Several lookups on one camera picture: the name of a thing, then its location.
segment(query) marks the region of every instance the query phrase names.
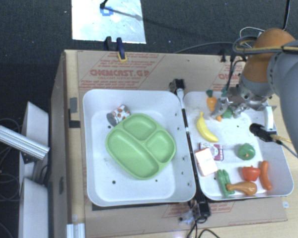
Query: yellow banana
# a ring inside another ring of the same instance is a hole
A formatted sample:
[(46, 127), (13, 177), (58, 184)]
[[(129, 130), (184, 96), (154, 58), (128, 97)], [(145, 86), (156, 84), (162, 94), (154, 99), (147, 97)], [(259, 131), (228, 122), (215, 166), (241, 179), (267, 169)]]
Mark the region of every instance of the yellow banana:
[(209, 131), (209, 129), (207, 128), (204, 118), (203, 118), (203, 112), (200, 112), (200, 117), (197, 121), (197, 128), (199, 133), (204, 137), (205, 140), (209, 141), (209, 142), (218, 142), (219, 139), (212, 133)]

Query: red tomato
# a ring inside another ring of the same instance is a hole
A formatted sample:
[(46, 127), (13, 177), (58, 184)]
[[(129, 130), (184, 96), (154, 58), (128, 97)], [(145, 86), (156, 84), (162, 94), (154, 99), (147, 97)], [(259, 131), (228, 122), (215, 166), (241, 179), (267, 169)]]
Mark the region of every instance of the red tomato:
[(252, 167), (244, 167), (242, 168), (242, 174), (244, 180), (247, 181), (256, 181), (260, 175), (260, 169)]

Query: green divided tray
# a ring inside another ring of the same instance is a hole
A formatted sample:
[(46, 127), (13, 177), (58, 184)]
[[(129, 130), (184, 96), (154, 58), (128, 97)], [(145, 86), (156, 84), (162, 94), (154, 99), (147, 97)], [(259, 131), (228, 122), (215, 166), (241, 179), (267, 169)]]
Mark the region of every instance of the green divided tray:
[(171, 161), (176, 144), (171, 135), (151, 117), (133, 114), (109, 132), (106, 149), (132, 176), (150, 179)]

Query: can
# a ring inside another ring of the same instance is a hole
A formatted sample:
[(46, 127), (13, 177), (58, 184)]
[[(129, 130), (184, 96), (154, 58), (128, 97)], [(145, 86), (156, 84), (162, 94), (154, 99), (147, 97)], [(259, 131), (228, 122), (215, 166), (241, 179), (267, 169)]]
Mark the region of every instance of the can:
[(120, 107), (107, 114), (107, 120), (112, 126), (116, 126), (120, 121), (122, 121), (129, 115), (129, 109), (125, 105), (121, 105)]

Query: cardboard box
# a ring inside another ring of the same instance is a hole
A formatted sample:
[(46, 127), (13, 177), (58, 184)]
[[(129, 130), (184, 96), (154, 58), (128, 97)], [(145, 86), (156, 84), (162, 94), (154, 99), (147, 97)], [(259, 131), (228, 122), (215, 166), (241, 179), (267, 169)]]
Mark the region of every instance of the cardboard box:
[[(219, 56), (127, 53), (119, 62), (116, 52), (65, 51), (62, 54), (51, 100), (50, 205), (54, 237), (66, 237), (66, 224), (85, 223), (87, 238), (117, 237), (188, 230), (179, 222), (187, 203), (100, 208), (86, 193), (86, 156), (82, 98), (94, 88), (168, 90), (175, 78), (183, 78), (185, 93), (221, 90), (229, 62)], [(238, 82), (237, 66), (231, 84)], [(214, 202), (212, 215), (201, 227), (220, 227), (286, 221), (280, 197)]]

